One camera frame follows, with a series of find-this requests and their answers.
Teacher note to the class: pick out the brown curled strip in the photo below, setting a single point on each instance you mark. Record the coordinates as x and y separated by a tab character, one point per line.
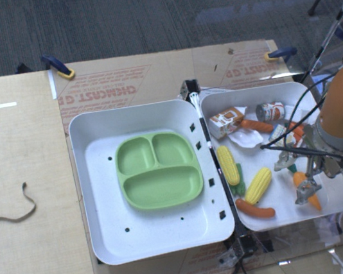
9	220

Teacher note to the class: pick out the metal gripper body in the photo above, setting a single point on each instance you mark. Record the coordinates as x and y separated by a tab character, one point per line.
332	164

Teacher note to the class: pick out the white and orange can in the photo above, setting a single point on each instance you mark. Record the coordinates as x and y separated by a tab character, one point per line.
271	111

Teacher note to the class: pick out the white blue and orange carton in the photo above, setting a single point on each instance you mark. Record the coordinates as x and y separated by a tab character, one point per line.
279	133

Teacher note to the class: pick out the yellow corn cob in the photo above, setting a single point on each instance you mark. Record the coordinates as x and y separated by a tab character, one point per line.
227	164
258	185

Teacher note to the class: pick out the orange sausage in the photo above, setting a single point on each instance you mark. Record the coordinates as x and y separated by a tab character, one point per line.
256	125
255	211

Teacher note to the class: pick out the white shell-shaped bowl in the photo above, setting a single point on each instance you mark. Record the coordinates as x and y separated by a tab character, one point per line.
246	138

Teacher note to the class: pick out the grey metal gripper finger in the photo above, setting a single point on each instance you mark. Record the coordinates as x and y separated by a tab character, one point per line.
284	160
306	191

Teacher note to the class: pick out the green divided plate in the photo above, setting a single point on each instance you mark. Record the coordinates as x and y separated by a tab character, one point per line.
161	183

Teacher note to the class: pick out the white plastic tray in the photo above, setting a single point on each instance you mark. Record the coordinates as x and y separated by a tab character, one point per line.
285	211
110	241

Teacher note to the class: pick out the brown cardboard board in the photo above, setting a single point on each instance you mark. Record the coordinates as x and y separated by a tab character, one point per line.
154	74

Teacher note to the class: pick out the orange carrot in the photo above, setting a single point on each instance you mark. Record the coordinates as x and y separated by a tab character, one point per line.
299	178

